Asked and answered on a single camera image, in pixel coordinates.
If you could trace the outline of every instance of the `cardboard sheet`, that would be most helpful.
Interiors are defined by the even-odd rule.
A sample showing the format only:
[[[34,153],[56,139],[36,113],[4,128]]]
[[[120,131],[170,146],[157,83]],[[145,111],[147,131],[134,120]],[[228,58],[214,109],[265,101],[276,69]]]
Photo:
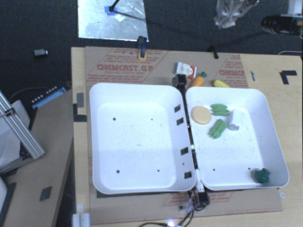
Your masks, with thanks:
[[[138,60],[137,49],[86,47],[86,95],[88,119],[89,191],[91,224],[182,218],[178,206],[188,200],[187,192],[103,195],[92,182],[89,90],[98,82],[170,85],[177,62],[194,65],[207,73],[204,86],[221,79],[232,87],[247,88],[238,54],[147,50],[146,61]],[[209,193],[210,205],[195,217],[281,211],[277,189],[255,189]]]

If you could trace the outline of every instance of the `tan tabletop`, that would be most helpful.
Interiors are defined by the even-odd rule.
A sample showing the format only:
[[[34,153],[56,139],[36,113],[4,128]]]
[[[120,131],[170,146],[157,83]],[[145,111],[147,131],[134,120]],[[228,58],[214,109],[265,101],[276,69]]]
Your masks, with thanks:
[[[84,105],[78,107],[79,115],[86,115],[85,48],[72,48],[73,103],[77,94],[84,93]],[[251,226],[301,226],[303,223],[303,157],[302,157],[302,60],[294,56],[241,54],[249,88],[265,94],[274,120],[280,145],[288,167],[290,181],[279,191],[283,211],[241,215],[193,218],[190,227],[251,227]],[[297,76],[287,76],[284,84],[280,72],[295,70]],[[77,213],[89,213],[89,163],[87,148],[87,123],[74,123],[74,151],[76,174]],[[102,227],[137,227],[143,222],[94,225]]]

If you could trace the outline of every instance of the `metal frame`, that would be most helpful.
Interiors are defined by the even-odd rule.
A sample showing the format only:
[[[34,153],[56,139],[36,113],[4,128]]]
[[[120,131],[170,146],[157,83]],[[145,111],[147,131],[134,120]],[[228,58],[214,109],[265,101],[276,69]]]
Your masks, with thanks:
[[[14,131],[20,139],[22,145],[30,154],[31,158],[23,159],[22,157],[12,161],[5,167],[0,169],[0,173],[8,172],[16,167],[19,167],[30,160],[37,159],[42,156],[45,151],[40,144],[35,140],[29,129],[23,124],[15,110],[12,108],[9,101],[0,90],[0,117],[3,117],[9,127]]]

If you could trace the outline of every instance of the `blue tape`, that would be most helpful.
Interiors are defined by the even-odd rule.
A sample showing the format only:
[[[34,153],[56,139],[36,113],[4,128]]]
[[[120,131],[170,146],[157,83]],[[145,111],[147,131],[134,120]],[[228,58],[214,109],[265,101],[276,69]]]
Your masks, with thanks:
[[[104,7],[105,13],[106,13],[107,15],[109,15],[109,16],[116,15],[115,12],[118,12],[117,8],[114,7],[114,11],[113,11],[113,12],[110,12],[110,11],[109,11],[109,7],[110,7],[110,6],[105,6],[105,7]]]
[[[140,55],[141,58],[145,57],[146,45],[147,45],[147,38],[144,38],[141,46],[141,55]]]
[[[251,73],[252,80],[255,81],[255,74],[252,71],[250,71],[250,73]]]

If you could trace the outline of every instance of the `green toy vegetable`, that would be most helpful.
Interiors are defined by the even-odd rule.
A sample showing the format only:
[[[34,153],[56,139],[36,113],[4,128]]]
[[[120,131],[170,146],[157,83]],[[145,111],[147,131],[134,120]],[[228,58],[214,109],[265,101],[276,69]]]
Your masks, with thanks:
[[[255,171],[255,178],[258,183],[268,183],[270,172],[263,168],[261,171]]]
[[[216,113],[212,113],[212,115],[214,115],[214,116],[228,116],[229,113],[228,113],[228,111],[227,112],[219,111],[219,112],[216,112]]]
[[[216,121],[215,125],[210,130],[210,135],[217,139],[221,136],[222,132],[228,127],[228,123],[224,122],[222,119]]]
[[[225,106],[223,104],[213,104],[210,107],[211,108],[223,108],[223,109],[227,109],[227,106]]]

